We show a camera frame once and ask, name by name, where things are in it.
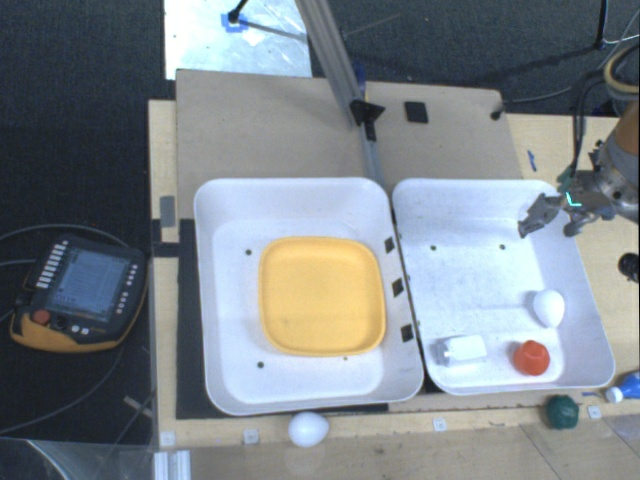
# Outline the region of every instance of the metal bracket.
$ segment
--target metal bracket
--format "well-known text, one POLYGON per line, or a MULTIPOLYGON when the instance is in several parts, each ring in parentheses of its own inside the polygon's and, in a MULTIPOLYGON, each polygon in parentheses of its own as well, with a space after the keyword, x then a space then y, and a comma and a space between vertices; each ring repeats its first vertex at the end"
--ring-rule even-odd
POLYGON ((549 222, 555 219, 562 207, 562 201, 562 197, 548 197, 540 194, 527 210, 527 218, 518 221, 520 238, 524 238, 529 233, 542 229, 546 224, 549 224, 549 222))
MULTIPOLYGON (((352 114, 351 104, 353 101, 362 101, 364 95, 358 85, 358 80, 344 46, 342 35, 329 7, 329 2, 328 0, 295 1, 311 38, 313 50, 318 56, 322 71, 329 81, 338 106, 346 114, 349 126, 353 126, 356 118, 352 114)), ((360 141, 366 172, 369 178, 384 186, 373 121, 369 125, 366 124, 366 121, 364 122, 365 126, 360 127, 360 141)))
POLYGON ((373 123, 385 111, 385 108, 362 100, 353 100, 349 104, 349 108, 351 109, 351 115, 356 120, 356 124, 361 126, 364 123, 367 140, 376 142, 376 129, 373 123))
POLYGON ((191 480, 191 453, 156 452, 153 457, 154 480, 191 480))

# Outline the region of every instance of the plastic container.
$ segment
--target plastic container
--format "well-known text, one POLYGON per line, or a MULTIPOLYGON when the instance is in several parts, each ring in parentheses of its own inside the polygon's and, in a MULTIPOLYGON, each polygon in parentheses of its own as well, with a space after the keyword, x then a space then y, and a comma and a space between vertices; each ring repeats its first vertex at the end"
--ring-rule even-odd
POLYGON ((547 347, 533 340, 525 341, 513 355, 516 368, 526 375, 542 375, 550 362, 547 347))
POLYGON ((204 184, 194 204, 205 384, 216 407, 248 416, 388 403, 418 392, 424 368, 389 199, 379 185, 363 178, 219 179, 204 184), (346 239, 373 253, 386 322, 375 348, 311 357, 269 341, 259 308, 260 259, 287 237, 346 239))
POLYGON ((380 268, 360 242, 328 237, 275 240, 260 259, 258 291, 264 334, 287 354, 362 354, 384 337, 380 268))
POLYGON ((627 375, 620 386, 613 386, 605 391, 607 400, 613 404, 625 398, 640 398, 640 371, 627 375))
POLYGON ((575 238, 563 213, 544 229, 518 234, 540 193, 537 180, 408 179, 393 191, 402 256, 429 376, 454 395, 605 386, 615 372, 575 238), (533 309, 542 290, 562 294, 562 323, 547 327, 533 309), (487 357, 450 368, 438 344, 481 335, 487 357), (515 346, 544 343, 551 364, 522 375, 515 346))

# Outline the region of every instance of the wooden table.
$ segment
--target wooden table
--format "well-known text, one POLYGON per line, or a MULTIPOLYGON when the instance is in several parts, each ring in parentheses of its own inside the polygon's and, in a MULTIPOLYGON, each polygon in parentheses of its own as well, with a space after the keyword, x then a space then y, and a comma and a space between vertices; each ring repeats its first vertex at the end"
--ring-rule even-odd
MULTIPOLYGON (((317 90, 317 97, 326 102, 331 95, 322 88, 322 83, 323 81, 312 81, 312 85, 305 90, 311 91, 310 94, 317 90)), ((469 92, 465 91, 473 91, 397 84, 371 83, 370 86, 371 93, 376 94, 377 91, 377 94, 384 94, 398 101, 405 97, 403 91, 409 87, 411 99, 434 99, 436 107, 438 94, 446 92, 447 98, 455 99, 457 93, 462 100, 468 101, 465 98, 469 92)), ((482 100, 489 106, 494 104, 493 95, 479 97, 481 95, 474 93, 471 96, 472 100, 478 98, 477 105, 482 106, 482 100)), ((471 104, 469 110, 474 116, 477 114, 473 113, 477 111, 477 108, 475 111, 473 108, 476 103, 471 104)), ((304 102, 298 101, 297 104, 304 106, 304 102)), ((154 219, 161 216, 161 197, 177 198, 176 208, 180 208, 180 198, 183 197, 178 190, 180 174, 177 170, 177 157, 181 145, 178 144, 180 134, 177 133, 179 127, 176 108, 176 102, 173 101, 152 101, 149 104, 154 219)), ((460 128, 456 130, 455 127, 466 126, 464 105, 441 105, 434 116, 430 117, 440 119, 438 126, 446 129, 447 112, 451 113, 449 126, 454 127, 450 133, 460 132, 460 128)), ((212 113, 224 113, 224 109, 217 108, 212 113)), ((571 157, 570 118, 507 115, 506 120, 504 116, 501 120, 501 130, 506 129, 507 133, 510 130, 513 137, 514 154, 521 176, 553 183, 555 176, 566 167, 571 157), (528 151, 535 155, 537 172, 533 172, 531 168, 528 151)), ((390 121, 392 122, 381 126, 384 136, 401 135, 404 131, 402 123, 397 119, 390 121)), ((609 118, 589 119, 585 144, 590 145, 597 139, 606 138, 615 122, 615 119, 609 118)), ((268 141, 273 134, 282 139, 282 133, 286 133, 283 132, 285 128, 283 124, 278 125, 277 129, 264 127, 261 139, 268 141)), ((467 130, 463 130, 465 140, 475 140, 474 129, 480 137, 485 133, 477 123, 471 123, 467 130)), ((391 140, 381 148, 381 152, 391 154, 391 140)), ((508 151, 505 152, 504 158, 509 160, 509 154, 508 151)), ((381 157, 384 168, 384 156, 381 157)), ((396 166, 392 165, 393 162, 400 162, 398 165, 402 167, 401 161, 392 159, 388 162, 387 170, 393 171, 389 178, 394 182, 401 179, 396 174, 398 171, 394 170, 396 166)), ((411 175, 416 175, 415 166, 411 169, 411 175)), ((438 175, 447 177, 445 172, 455 173, 460 172, 460 169, 442 171, 438 175)), ((209 178, 217 177, 215 171, 206 174, 209 178)), ((182 204, 189 211, 190 201, 182 204)), ((176 242, 177 226, 163 227, 162 240, 176 242)), ((638 250, 638 228, 617 218, 612 222, 598 222, 587 226, 577 240, 613 349, 617 372, 621 374, 637 369, 640 342, 638 287, 617 272, 617 261, 623 253, 638 250)), ((309 471, 309 478, 396 478, 396 475, 401 478, 425 478, 425 471, 434 474, 433 478, 439 477, 438 474, 451 474, 455 478, 470 475, 475 478, 497 478, 502 477, 501 475, 512 478, 515 473, 522 478, 574 478, 578 474, 583 478, 602 478, 605 473, 611 475, 614 471, 619 477, 625 474, 633 476, 640 466, 640 435, 637 431, 640 428, 640 401, 608 404, 601 397, 601 390, 592 390, 593 394, 567 391, 582 409, 578 428, 565 432, 550 431, 541 423, 540 406, 549 393, 503 393, 471 397, 419 395, 407 402, 391 404, 389 413, 385 414, 330 416, 331 431, 328 439, 312 450, 305 450, 306 455, 288 441, 287 425, 290 417, 287 415, 177 420, 178 260, 154 258, 152 267, 151 308, 152 329, 155 331, 159 445, 161 449, 193 449, 193 471, 194 474, 200 470, 206 472, 202 478, 211 478, 213 471, 216 471, 216 478, 297 478, 296 471, 300 468, 309 471), (587 406, 597 406, 604 419, 591 419, 587 406), (435 432, 434 419, 443 419, 447 432, 435 432), (259 430, 259 446, 242 445, 243 431, 247 429, 259 430), (357 474, 349 473, 349 468, 360 463, 363 465, 357 474), (598 467, 603 472, 602 476, 593 476, 594 471, 599 471, 598 467)))

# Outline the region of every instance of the black cable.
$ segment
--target black cable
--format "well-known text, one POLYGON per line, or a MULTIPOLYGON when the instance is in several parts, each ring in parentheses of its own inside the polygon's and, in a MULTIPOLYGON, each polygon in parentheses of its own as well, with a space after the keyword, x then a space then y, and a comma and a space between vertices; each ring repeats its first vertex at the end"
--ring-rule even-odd
POLYGON ((0 324, 2 322, 4 322, 7 318, 9 318, 11 315, 13 315, 14 310, 11 309, 9 311, 7 311, 4 315, 0 316, 0 324))
POLYGON ((10 260, 10 261, 0 261, 0 268, 3 267, 11 267, 13 265, 29 265, 31 263, 35 263, 34 259, 25 259, 25 260, 10 260))
POLYGON ((40 423, 42 421, 48 420, 50 418, 53 418, 54 416, 57 416, 58 414, 60 414, 62 412, 68 411, 69 409, 75 407, 76 405, 79 405, 82 402, 84 402, 87 398, 89 398, 96 391, 98 391, 98 389, 100 389, 107 382, 107 380, 109 380, 109 378, 113 375, 113 373, 116 371, 116 367, 118 366, 118 364, 120 364, 120 360, 122 359, 122 355, 124 354, 124 349, 125 349, 124 346, 122 348, 120 348, 120 351, 118 352, 118 355, 116 356, 115 360, 113 361, 113 364, 111 365, 111 367, 109 368, 107 373, 104 375, 104 377, 102 377, 102 379, 100 379, 89 391, 87 391, 80 398, 77 398, 73 402, 71 402, 71 403, 69 403, 69 404, 67 404, 67 405, 65 405, 63 407, 60 407, 59 409, 56 409, 55 411, 51 411, 50 413, 47 413, 44 416, 40 416, 38 418, 34 418, 31 421, 26 421, 24 423, 18 423, 17 425, 13 425, 11 427, 3 428, 3 429, 0 430, 0 436, 2 436, 4 434, 8 434, 9 432, 13 432, 14 430, 19 430, 19 429, 22 429, 22 428, 25 428, 25 427, 29 427, 31 425, 35 425, 36 423, 40 423))
POLYGON ((598 30, 594 46, 601 48, 604 43, 604 30, 607 27, 607 18, 609 16, 609 0, 602 0, 600 3, 600 16, 598 19, 598 30))
MULTIPOLYGON (((618 49, 621 48, 623 40, 632 39, 632 38, 626 38, 625 39, 625 36, 626 36, 627 32, 629 31, 629 29, 631 28, 631 25, 633 25, 633 22, 636 20, 636 18, 638 16, 640 16, 640 9, 637 9, 636 12, 633 14, 631 19, 628 21, 627 26, 624 28, 624 31, 622 32, 622 34, 620 34, 620 40, 619 40, 618 44, 616 44, 613 47, 613 49, 607 54, 607 56, 604 58, 604 60, 598 65, 597 69, 603 68, 605 66, 605 64, 607 62, 609 62, 609 60, 616 54, 618 49)), ((569 87, 565 87, 564 89, 561 89, 559 91, 555 91, 555 92, 548 93, 548 94, 542 94, 540 96, 533 96, 533 97, 530 97, 530 98, 516 98, 516 99, 511 99, 511 100, 504 100, 503 104, 504 105, 518 105, 518 104, 522 104, 522 103, 534 103, 534 102, 537 102, 537 101, 549 100, 549 99, 556 98, 557 96, 561 96, 563 94, 566 94, 566 93, 570 92, 572 88, 573 88, 573 86, 569 86, 569 87)))
POLYGON ((604 78, 613 96, 615 96, 615 94, 613 94, 615 92, 620 93, 620 99, 626 99, 624 98, 624 96, 631 96, 631 99, 638 98, 637 82, 635 84, 635 87, 633 87, 633 84, 627 82, 626 80, 622 80, 619 77, 620 70, 625 67, 627 61, 629 60, 628 57, 638 49, 640 49, 640 42, 634 44, 633 46, 630 46, 623 52, 620 52, 619 56, 612 57, 609 63, 605 66, 604 78))
POLYGON ((584 73, 577 81, 573 84, 572 90, 575 93, 573 96, 574 105, 572 111, 573 117, 573 154, 574 159, 576 155, 576 147, 578 145, 578 138, 580 135, 580 130, 582 128, 581 123, 578 122, 578 113, 580 112, 583 97, 585 95, 585 87, 590 80, 597 79, 602 80, 602 72, 599 69, 588 71, 584 73))
POLYGON ((50 229, 78 229, 82 231, 89 231, 96 235, 100 235, 115 243, 122 245, 123 247, 129 247, 129 244, 120 240, 117 236, 112 235, 111 233, 107 233, 106 231, 101 231, 96 228, 92 228, 90 226, 83 226, 82 224, 41 224, 38 226, 29 226, 26 228, 17 229, 15 231, 10 231, 9 233, 5 233, 4 235, 0 235, 0 242, 12 238, 16 235, 21 235, 23 233, 31 233, 32 231, 42 231, 42 230, 50 230, 50 229))
POLYGON ((598 79, 592 82, 586 87, 583 87, 580 91, 580 96, 576 107, 573 109, 573 161, 570 164, 571 178, 575 177, 578 169, 578 160, 580 158, 580 151, 582 150, 582 141, 584 138, 584 109, 586 105, 587 96, 598 85, 603 85, 605 82, 603 79, 598 79))

